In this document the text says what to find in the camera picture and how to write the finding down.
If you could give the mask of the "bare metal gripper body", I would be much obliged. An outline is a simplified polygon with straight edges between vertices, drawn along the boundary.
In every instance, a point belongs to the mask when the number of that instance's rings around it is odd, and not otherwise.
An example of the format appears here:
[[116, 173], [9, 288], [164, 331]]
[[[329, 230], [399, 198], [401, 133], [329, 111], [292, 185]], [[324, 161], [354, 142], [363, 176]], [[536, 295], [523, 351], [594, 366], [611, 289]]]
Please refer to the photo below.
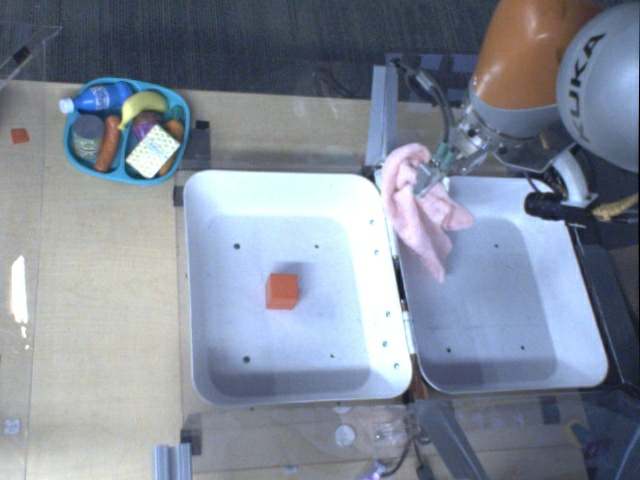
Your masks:
[[437, 177], [470, 174], [496, 151], [498, 143], [478, 116], [464, 112], [457, 118], [449, 108], [442, 108], [443, 129], [430, 160]]

